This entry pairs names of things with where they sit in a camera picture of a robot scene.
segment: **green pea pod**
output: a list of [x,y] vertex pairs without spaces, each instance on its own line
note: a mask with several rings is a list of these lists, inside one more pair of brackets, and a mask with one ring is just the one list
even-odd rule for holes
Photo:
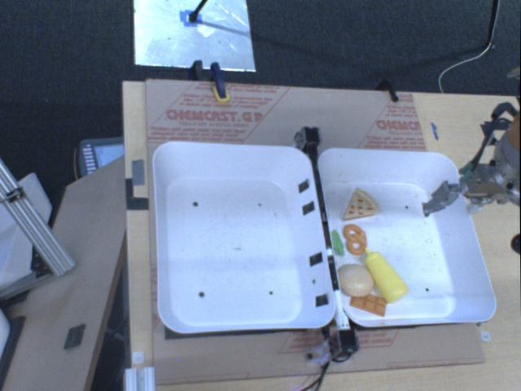
[[344,242],[342,242],[342,239],[340,238],[338,231],[331,232],[331,242],[333,243],[333,252],[336,255],[338,255],[339,257],[345,255]]

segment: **yellow bottle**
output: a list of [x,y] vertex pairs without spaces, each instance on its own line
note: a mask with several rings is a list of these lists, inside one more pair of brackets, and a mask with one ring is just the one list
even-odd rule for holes
[[407,284],[380,253],[366,248],[366,254],[367,269],[387,303],[398,301],[409,292]]

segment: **toy food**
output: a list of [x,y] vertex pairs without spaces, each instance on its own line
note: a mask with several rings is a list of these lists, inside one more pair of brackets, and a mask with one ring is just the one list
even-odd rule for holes
[[344,242],[342,242],[342,239],[340,238],[338,231],[332,231],[331,232],[331,243],[333,244],[333,252],[342,257],[345,255],[344,252]]
[[385,315],[385,309],[387,307],[382,297],[377,297],[373,294],[369,294],[365,297],[351,297],[349,305],[382,317]]
[[347,225],[344,228],[344,238],[347,240],[348,251],[353,255],[362,255],[366,250],[366,233],[357,225]]
[[362,265],[342,265],[339,268],[339,282],[342,291],[351,297],[366,296],[374,287],[370,272]]
[[398,301],[409,292],[407,284],[380,253],[371,252],[368,248],[366,253],[367,269],[387,303]]
[[378,214],[378,204],[365,191],[356,188],[351,196],[347,210],[342,220],[368,217]]

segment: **empty white tray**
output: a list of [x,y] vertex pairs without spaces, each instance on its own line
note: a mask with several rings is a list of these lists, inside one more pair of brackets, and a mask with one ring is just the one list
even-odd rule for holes
[[[458,171],[446,156],[433,152],[330,149],[319,158],[330,230],[340,235],[355,188],[367,191],[380,214],[349,221],[366,232],[368,247],[379,251],[409,286],[409,293],[387,305],[379,317],[349,305],[344,311],[367,327],[481,322],[490,319],[496,299],[466,201],[425,217],[422,202],[444,181],[457,182]],[[365,254],[345,251],[336,267],[363,265]]]
[[181,333],[327,325],[335,313],[309,159],[171,142],[153,157],[158,308]]

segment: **tray with toy food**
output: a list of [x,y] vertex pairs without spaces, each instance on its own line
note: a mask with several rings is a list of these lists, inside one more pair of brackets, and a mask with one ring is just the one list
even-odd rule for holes
[[319,158],[344,312],[365,327],[490,319],[496,299],[461,197],[425,217],[439,181],[434,152],[329,149]]
[[152,170],[158,310],[175,332],[316,328],[338,311],[367,327],[493,315],[464,200],[423,216],[458,177],[444,156],[328,149],[317,162],[294,147],[171,142]]

